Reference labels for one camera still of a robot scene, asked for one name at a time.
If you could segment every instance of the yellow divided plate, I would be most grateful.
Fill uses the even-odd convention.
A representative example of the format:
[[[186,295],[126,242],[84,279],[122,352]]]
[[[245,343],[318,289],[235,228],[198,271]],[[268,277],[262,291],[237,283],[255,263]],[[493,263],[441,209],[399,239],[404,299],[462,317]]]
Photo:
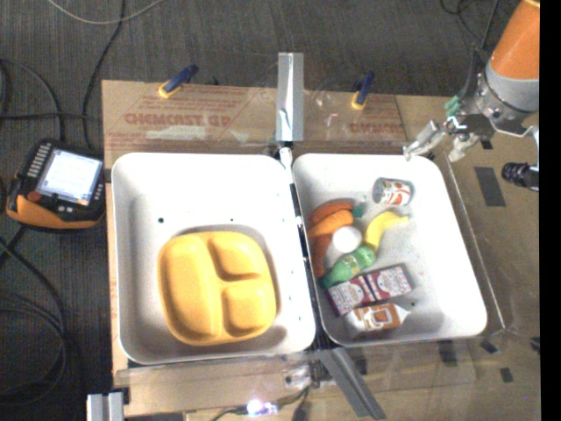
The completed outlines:
[[[252,339],[276,316],[263,250],[241,232],[196,232],[169,240],[158,256],[158,282],[167,327],[189,345]]]

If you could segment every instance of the orange carrot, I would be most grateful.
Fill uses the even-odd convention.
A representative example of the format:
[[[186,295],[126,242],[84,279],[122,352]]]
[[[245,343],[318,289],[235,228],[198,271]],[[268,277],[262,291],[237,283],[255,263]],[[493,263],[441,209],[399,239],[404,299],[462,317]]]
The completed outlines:
[[[314,270],[314,276],[316,278],[325,275],[325,265],[323,262],[325,260],[327,248],[331,243],[331,237],[331,234],[324,234],[314,239],[314,244],[312,246],[312,269]]]
[[[332,234],[342,226],[352,225],[354,216],[347,209],[338,210],[314,225],[308,231],[308,236],[313,239],[323,234]]]
[[[327,218],[329,215],[334,214],[342,209],[352,211],[353,203],[345,200],[331,200],[317,206],[314,211],[309,215],[308,221],[310,226],[317,225],[320,221]]]

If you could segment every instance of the screen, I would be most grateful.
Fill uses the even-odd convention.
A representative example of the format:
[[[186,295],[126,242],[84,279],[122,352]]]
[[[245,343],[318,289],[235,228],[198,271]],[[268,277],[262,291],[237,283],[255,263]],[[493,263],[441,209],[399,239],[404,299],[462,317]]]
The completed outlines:
[[[37,191],[46,196],[88,205],[102,170],[100,160],[54,149]]]

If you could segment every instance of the can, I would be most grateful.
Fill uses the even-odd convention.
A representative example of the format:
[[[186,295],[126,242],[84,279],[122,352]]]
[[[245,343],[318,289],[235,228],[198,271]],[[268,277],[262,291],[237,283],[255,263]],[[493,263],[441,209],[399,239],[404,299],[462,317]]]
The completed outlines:
[[[375,203],[407,206],[412,194],[413,186],[407,181],[379,178],[374,183],[373,200]]]

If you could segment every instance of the yellow banana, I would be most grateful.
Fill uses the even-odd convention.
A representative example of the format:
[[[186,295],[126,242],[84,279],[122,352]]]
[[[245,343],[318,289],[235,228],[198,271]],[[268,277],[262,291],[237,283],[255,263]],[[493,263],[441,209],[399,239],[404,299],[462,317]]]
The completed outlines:
[[[407,221],[408,217],[406,215],[401,217],[389,210],[386,212],[382,212],[378,217],[375,217],[366,228],[365,243],[369,245],[374,251],[378,250],[378,246],[380,246],[380,240],[384,231],[390,226]]]

